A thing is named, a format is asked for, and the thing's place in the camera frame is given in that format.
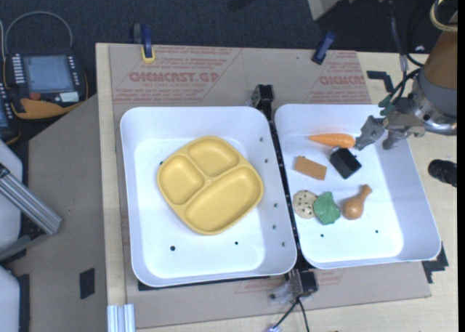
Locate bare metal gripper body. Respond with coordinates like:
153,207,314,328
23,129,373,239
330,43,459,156
380,94,458,138

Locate orange carrot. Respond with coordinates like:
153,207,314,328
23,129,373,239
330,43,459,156
308,133,357,150

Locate black box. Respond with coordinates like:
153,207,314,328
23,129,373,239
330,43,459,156
328,146,363,180

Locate orange bread slice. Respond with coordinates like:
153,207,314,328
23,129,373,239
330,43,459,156
294,155,328,182

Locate white plastic tray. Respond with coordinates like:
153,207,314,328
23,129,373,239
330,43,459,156
273,102,442,270
119,105,299,288

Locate brown chicken drumstick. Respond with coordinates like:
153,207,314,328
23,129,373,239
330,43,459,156
341,184,373,221

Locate green lettuce leaf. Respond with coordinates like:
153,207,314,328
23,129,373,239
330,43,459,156
312,190,342,226

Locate thin black and white rod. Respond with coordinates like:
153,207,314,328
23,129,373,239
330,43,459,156
264,104,304,272

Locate chocolate chip biscuit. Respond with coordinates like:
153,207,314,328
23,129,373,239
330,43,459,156
292,190,319,220

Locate yellow divided plate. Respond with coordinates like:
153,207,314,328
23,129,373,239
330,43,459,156
155,135,265,236

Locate brown cardboard board red print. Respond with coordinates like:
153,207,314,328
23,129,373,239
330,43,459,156
108,44,434,319

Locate black cylinder on white bracket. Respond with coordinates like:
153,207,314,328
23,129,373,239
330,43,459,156
427,158,458,188

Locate black block with thin wires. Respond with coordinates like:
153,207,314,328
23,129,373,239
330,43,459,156
286,270,320,299
249,84,275,110

